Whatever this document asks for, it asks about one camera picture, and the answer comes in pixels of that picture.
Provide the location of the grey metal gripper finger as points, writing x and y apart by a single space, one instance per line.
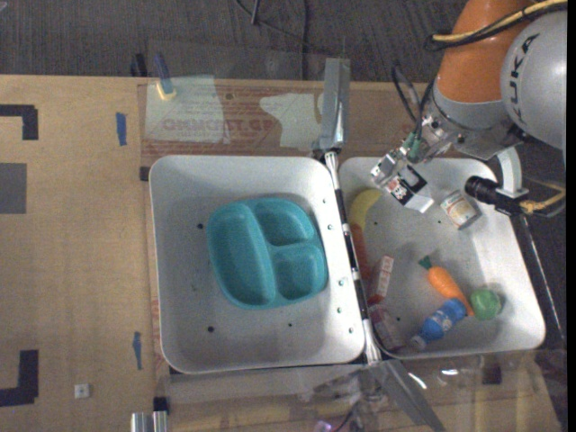
388 169

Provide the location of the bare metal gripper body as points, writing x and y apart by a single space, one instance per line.
443 140

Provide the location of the black and white carton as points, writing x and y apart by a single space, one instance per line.
411 194

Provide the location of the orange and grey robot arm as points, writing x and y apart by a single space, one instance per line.
477 61

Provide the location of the yellow banana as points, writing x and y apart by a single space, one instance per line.
362 205

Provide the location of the thin black and white rod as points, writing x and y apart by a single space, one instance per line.
344 216

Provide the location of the orange-red sausage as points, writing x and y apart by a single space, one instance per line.
360 250

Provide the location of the white plastic tray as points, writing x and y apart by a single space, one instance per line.
450 250
189 241

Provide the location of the red and white carton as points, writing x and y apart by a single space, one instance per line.
382 279

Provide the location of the orange carrot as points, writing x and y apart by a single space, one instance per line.
443 284

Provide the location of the brown cardboard board red print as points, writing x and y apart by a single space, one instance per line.
252 142

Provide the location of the dark red packet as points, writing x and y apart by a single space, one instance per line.
386 326

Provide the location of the teal divided plate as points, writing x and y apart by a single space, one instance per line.
252 259

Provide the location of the blue bottle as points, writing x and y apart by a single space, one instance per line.
438 324

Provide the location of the green can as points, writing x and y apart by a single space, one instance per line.
486 305

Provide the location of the small white square block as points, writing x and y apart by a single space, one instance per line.
82 390

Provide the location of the black cylinder on white bracket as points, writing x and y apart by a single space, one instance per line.
483 189

